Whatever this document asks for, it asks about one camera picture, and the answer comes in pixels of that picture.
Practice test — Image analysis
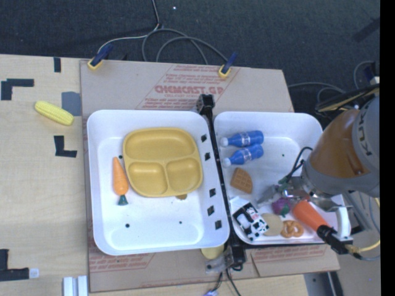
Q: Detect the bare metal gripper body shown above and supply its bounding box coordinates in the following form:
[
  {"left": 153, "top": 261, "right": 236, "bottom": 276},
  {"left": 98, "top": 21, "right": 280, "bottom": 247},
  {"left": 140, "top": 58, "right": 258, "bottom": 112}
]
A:
[{"left": 278, "top": 176, "right": 311, "bottom": 201}]

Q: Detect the purple eggplant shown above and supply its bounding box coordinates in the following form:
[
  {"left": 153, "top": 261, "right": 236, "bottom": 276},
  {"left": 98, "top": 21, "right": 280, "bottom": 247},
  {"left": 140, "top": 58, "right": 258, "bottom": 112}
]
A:
[{"left": 271, "top": 197, "right": 297, "bottom": 218}]

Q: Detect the white plastic tray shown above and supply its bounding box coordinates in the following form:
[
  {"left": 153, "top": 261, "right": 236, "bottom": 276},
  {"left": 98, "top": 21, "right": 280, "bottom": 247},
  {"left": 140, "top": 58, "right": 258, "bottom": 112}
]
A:
[
  {"left": 213, "top": 111, "right": 350, "bottom": 246},
  {"left": 86, "top": 109, "right": 231, "bottom": 257}
]

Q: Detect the brown waffle slice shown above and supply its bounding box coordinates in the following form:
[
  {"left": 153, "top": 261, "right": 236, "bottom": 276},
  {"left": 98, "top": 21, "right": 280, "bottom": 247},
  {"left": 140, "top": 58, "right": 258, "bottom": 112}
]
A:
[{"left": 230, "top": 166, "right": 254, "bottom": 195}]

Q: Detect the beige round biscuit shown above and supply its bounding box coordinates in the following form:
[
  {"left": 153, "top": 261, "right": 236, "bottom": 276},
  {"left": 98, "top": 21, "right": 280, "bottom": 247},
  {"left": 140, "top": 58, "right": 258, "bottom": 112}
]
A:
[{"left": 260, "top": 212, "right": 285, "bottom": 237}]

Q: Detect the large orange carrot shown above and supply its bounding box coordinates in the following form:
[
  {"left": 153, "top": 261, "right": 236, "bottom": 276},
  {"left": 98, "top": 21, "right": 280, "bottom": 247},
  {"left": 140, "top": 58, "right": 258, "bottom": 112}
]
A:
[{"left": 292, "top": 199, "right": 331, "bottom": 232}]

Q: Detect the black and white milk carton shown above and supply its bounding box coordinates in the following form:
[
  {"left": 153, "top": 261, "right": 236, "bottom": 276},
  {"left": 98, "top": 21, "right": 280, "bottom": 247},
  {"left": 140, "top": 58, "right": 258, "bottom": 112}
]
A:
[{"left": 231, "top": 202, "right": 270, "bottom": 242}]

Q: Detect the orange pretzel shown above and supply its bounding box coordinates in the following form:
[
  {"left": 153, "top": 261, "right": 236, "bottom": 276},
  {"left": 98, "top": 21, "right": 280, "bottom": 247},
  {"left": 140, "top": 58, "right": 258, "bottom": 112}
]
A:
[{"left": 280, "top": 220, "right": 305, "bottom": 239}]

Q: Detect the blue bottle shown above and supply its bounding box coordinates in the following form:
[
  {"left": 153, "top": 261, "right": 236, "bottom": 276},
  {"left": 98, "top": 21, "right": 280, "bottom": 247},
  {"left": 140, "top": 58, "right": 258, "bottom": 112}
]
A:
[
  {"left": 219, "top": 129, "right": 265, "bottom": 148},
  {"left": 222, "top": 143, "right": 265, "bottom": 168}
]

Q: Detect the thin black rod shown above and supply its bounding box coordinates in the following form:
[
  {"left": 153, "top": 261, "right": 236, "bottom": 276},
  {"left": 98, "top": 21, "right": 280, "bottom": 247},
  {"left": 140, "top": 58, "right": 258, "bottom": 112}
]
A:
[{"left": 204, "top": 103, "right": 242, "bottom": 254}]

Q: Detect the yellow lemon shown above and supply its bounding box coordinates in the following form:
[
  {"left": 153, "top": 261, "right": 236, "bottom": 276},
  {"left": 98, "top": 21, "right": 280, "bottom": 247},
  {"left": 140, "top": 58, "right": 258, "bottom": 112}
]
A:
[{"left": 201, "top": 244, "right": 225, "bottom": 260}]

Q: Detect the yellow divided plate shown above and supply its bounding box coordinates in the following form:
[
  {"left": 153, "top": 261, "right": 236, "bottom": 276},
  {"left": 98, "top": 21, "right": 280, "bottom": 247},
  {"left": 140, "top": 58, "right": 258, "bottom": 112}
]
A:
[{"left": 122, "top": 127, "right": 204, "bottom": 198}]

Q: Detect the small orange carrot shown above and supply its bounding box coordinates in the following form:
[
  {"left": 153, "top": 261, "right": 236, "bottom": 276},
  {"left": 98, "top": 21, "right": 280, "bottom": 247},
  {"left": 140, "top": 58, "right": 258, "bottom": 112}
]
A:
[{"left": 112, "top": 156, "right": 130, "bottom": 207}]

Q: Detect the brown cardboard board red print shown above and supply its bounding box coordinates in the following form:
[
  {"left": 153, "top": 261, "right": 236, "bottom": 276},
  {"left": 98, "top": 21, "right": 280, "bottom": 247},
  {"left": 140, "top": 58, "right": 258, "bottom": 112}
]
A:
[{"left": 79, "top": 59, "right": 341, "bottom": 293}]

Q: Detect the yellow corn cob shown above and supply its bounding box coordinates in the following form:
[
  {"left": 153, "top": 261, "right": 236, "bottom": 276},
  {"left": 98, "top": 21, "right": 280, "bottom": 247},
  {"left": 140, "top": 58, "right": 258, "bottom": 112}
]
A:
[{"left": 34, "top": 100, "right": 75, "bottom": 127}]

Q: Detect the black cylinder on white bracket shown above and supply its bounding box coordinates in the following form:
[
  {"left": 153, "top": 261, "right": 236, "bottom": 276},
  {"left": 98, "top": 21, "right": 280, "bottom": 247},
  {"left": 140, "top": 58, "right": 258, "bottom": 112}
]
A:
[{"left": 316, "top": 205, "right": 354, "bottom": 255}]

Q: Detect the black block with thin wires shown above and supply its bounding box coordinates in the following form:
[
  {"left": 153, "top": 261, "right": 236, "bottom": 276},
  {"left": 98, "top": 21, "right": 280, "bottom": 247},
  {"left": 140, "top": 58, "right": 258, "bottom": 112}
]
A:
[
  {"left": 228, "top": 244, "right": 247, "bottom": 267},
  {"left": 197, "top": 93, "right": 216, "bottom": 116}
]

